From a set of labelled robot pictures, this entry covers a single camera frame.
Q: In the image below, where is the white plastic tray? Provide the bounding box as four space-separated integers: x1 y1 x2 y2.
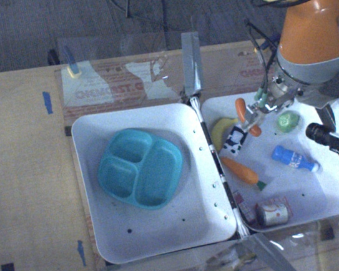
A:
198 78 339 239
68 95 241 269

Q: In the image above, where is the green divided plate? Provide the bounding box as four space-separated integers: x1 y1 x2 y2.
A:
91 121 190 218

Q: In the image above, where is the green round vegetable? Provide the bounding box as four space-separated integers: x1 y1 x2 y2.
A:
275 109 302 134

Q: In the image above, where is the yellow banana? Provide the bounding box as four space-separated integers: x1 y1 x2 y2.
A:
209 115 243 154

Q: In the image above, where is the orange sausage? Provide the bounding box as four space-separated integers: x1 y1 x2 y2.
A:
234 96 263 140

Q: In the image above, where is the black cylinder on white bracket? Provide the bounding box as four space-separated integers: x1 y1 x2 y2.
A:
301 98 339 160

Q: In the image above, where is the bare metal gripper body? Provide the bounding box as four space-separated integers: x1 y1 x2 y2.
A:
250 74 304 117

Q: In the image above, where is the brown cardboard board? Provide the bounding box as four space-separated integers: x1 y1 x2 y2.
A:
54 29 339 271

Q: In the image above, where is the orange carrot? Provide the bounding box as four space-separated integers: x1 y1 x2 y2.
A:
220 150 268 196

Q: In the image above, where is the white and orange can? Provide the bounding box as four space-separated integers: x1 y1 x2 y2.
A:
254 198 290 229

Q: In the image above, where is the blue bottle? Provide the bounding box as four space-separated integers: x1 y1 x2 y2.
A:
269 139 322 179

